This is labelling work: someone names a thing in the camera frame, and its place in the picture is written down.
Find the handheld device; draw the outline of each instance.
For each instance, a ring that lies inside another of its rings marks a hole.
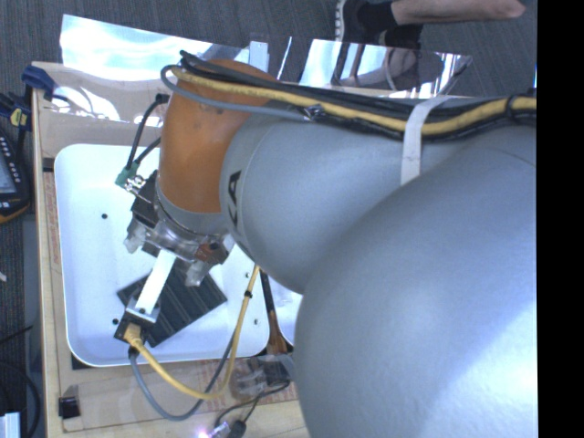
[[[0,224],[20,215],[30,205],[25,172],[16,160],[8,136],[0,128]]]

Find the white tray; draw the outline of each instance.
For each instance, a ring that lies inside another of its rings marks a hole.
[[[133,195],[117,186],[115,180],[129,154],[130,147],[126,146],[74,144],[64,148],[55,160],[67,340],[79,360],[95,367],[129,363],[128,345],[113,337],[113,320],[120,319],[124,309],[117,291],[149,274],[155,261],[141,250],[128,253],[123,244]],[[153,151],[142,162],[139,174],[148,177],[158,167],[158,160],[158,151]],[[236,246],[227,260],[211,271],[227,302],[151,349],[156,358],[220,358],[235,327],[253,266]],[[255,355],[268,339],[259,278],[253,294],[238,357]],[[293,343],[301,296],[275,285],[274,297],[282,332]]]

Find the person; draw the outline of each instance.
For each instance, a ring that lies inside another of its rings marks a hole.
[[[534,0],[338,0],[335,38],[342,42],[420,48],[424,24],[517,18]]]

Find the gray carpet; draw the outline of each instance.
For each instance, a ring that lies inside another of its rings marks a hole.
[[[59,61],[63,14],[132,26],[179,37],[244,47],[252,34],[334,38],[336,0],[0,0],[0,92],[22,94],[23,69],[34,60]],[[427,26],[426,49],[471,55],[473,65],[454,90],[456,95],[504,96],[532,86],[537,60],[537,0],[514,21]],[[16,141],[5,119],[3,129]],[[32,173],[31,139],[25,144],[26,169]],[[22,219],[0,225],[0,339],[25,327]],[[21,338],[0,345],[0,360],[25,362]],[[25,407],[25,384],[0,369],[0,414],[10,405]]]

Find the gray cable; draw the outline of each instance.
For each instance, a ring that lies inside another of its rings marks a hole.
[[[222,102],[221,100],[208,99],[208,98],[204,98],[203,96],[198,96],[197,94],[194,94],[191,91],[180,88],[179,86],[172,83],[166,77],[166,72],[174,67],[176,67],[176,65],[167,65],[166,67],[164,67],[161,70],[161,80],[168,89],[179,93],[180,95],[186,97],[187,99],[194,100],[195,102],[200,102],[201,104],[207,104],[207,105],[216,107],[218,109],[240,110],[242,112],[248,112],[248,113],[259,113],[259,114],[264,114],[264,115],[273,115],[275,117],[280,117],[282,119],[308,121],[308,118],[299,112],[294,112],[294,111],[290,111],[290,110],[283,110],[283,109],[275,109],[275,108],[270,108],[270,107],[257,107],[257,106],[248,106],[245,104],[234,104],[232,102]]]
[[[221,358],[221,361],[219,362],[219,365],[217,366],[217,370],[215,370],[213,377],[209,381],[209,385],[204,390],[205,393],[208,393],[212,389],[212,387],[214,386],[215,382],[217,381],[217,378],[219,377],[219,374],[221,373],[223,366],[227,362],[227,357],[229,356],[229,352],[231,351],[233,343],[234,343],[234,336],[232,335],[231,339],[229,339],[229,343],[227,344],[227,348],[225,349],[223,357]],[[191,408],[191,410],[185,412],[182,415],[172,415],[171,413],[165,411],[161,407],[161,405],[154,399],[154,396],[152,395],[151,391],[148,389],[148,386],[146,385],[146,382],[144,381],[144,378],[142,377],[142,374],[140,373],[140,369],[138,368],[138,362],[136,361],[136,359],[138,358],[138,354],[139,354],[139,352],[137,350],[135,350],[133,348],[129,349],[128,357],[130,358],[131,369],[134,372],[134,376],[136,377],[136,381],[138,382],[140,389],[144,393],[144,396],[146,397],[146,399],[148,400],[148,402],[150,403],[152,408],[157,413],[159,413],[163,418],[170,420],[172,422],[181,422],[183,420],[188,419],[189,417],[192,417],[198,411],[199,407],[201,407],[201,404],[203,404],[204,400],[203,399],[198,400],[195,403],[195,405]]]

